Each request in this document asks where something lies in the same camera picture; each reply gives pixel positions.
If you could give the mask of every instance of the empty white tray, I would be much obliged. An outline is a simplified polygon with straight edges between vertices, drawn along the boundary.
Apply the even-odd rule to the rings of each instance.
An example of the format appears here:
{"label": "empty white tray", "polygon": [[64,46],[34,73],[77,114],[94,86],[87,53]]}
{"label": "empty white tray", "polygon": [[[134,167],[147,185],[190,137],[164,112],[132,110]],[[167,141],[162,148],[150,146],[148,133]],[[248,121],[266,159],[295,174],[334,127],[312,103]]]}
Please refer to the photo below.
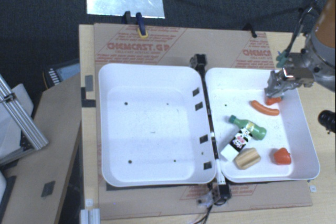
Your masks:
{"label": "empty white tray", "polygon": [[[240,170],[235,162],[220,156],[223,174],[237,183],[313,179],[320,171],[319,161],[310,136],[297,89],[286,91],[280,103],[270,106],[280,110],[279,116],[256,111],[250,101],[265,104],[264,88],[270,70],[213,68],[206,73],[206,84],[218,151],[229,143],[239,128],[229,123],[233,114],[266,128],[261,141],[252,139],[246,148],[255,147],[261,161]],[[291,154],[290,165],[277,165],[273,153],[285,147]]]}
{"label": "empty white tray", "polygon": [[112,63],[99,71],[102,173],[114,186],[202,184],[216,173],[199,74]]}

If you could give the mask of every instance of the orange sausage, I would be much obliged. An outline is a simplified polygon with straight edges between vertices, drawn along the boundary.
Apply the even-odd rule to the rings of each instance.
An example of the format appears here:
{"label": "orange sausage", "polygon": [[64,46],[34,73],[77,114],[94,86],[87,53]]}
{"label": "orange sausage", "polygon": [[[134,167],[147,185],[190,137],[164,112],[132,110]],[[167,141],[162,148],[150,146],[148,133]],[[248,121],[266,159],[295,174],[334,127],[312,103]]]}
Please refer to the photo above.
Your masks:
{"label": "orange sausage", "polygon": [[275,98],[266,98],[266,104],[267,105],[272,105],[275,103],[279,103],[282,101],[282,97],[275,97]]}
{"label": "orange sausage", "polygon": [[251,105],[253,106],[254,109],[258,110],[260,113],[266,114],[266,115],[270,115],[270,116],[277,116],[279,115],[280,111],[278,109],[270,109],[267,108],[265,106],[263,106],[262,104],[260,104],[258,101],[253,100],[251,102]]}

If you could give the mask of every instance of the white tray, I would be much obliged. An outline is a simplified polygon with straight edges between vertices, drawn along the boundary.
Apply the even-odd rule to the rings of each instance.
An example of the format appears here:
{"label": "white tray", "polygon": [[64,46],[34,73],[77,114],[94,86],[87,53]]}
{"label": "white tray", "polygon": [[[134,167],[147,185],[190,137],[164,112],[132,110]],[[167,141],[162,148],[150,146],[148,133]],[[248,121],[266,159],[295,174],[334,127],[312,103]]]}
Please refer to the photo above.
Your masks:
{"label": "white tray", "polygon": [[[320,171],[319,161],[310,136],[297,89],[287,91],[284,99],[271,106],[279,116],[268,116],[251,107],[250,101],[265,104],[264,88],[270,70],[213,68],[206,73],[206,84],[212,112],[217,147],[220,152],[239,128],[229,123],[233,114],[266,128],[261,141],[252,139],[246,148],[255,147],[261,161],[240,170],[234,162],[220,156],[223,174],[237,183],[313,179]],[[290,165],[277,165],[273,153],[285,147],[291,154]]]}
{"label": "white tray", "polygon": [[99,92],[102,173],[109,184],[203,184],[214,178],[202,81],[195,70],[112,63],[99,72]]}

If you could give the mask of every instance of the orange object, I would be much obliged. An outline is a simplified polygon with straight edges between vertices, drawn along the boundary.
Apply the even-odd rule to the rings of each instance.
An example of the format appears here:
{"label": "orange object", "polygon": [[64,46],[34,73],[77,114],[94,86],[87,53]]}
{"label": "orange object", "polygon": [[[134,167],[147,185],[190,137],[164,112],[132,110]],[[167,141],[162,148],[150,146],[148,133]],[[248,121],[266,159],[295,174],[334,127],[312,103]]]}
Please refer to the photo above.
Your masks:
{"label": "orange object", "polygon": [[253,106],[254,109],[258,110],[260,113],[266,114],[266,115],[270,115],[270,116],[277,116],[280,114],[280,111],[278,109],[270,109],[267,108],[265,106],[263,106],[262,104],[260,104],[258,101],[253,100],[251,102],[251,105]]}
{"label": "orange object", "polygon": [[272,105],[275,103],[279,103],[282,101],[282,97],[275,97],[275,98],[266,98],[266,104],[267,105]]}
{"label": "orange object", "polygon": [[273,154],[273,156],[277,164],[291,164],[292,163],[290,154],[288,153],[287,149],[285,149],[284,147],[276,151]]}

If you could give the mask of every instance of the wooden table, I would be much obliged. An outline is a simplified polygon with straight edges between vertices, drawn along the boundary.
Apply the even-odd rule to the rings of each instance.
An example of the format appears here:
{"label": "wooden table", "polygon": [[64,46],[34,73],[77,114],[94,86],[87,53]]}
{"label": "wooden table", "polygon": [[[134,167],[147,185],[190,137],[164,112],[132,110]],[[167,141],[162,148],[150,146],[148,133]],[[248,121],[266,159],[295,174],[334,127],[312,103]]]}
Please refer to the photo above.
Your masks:
{"label": "wooden table", "polygon": [[[290,33],[266,33],[273,60],[278,51],[283,51],[289,44]],[[299,37],[293,51],[303,48],[304,37]],[[81,86],[85,86],[86,74],[94,74],[93,26],[80,26],[80,61]],[[312,139],[318,154],[321,172],[308,185],[315,186],[316,192],[311,193],[313,206],[249,210],[238,212],[216,212],[209,216],[207,223],[332,223],[336,218],[336,173],[335,173],[335,134],[327,134],[325,128],[318,123],[317,116],[322,110],[335,111],[335,93],[315,84],[312,88],[300,88],[299,94],[306,115]],[[87,92],[87,99],[95,99],[95,88]],[[97,180],[97,147],[96,117],[94,109],[82,109],[82,140],[84,165],[84,195],[92,204],[86,209],[98,208]],[[179,215],[164,217],[146,217],[135,219],[105,220],[103,224],[149,224],[149,223],[193,223],[202,215]]]}

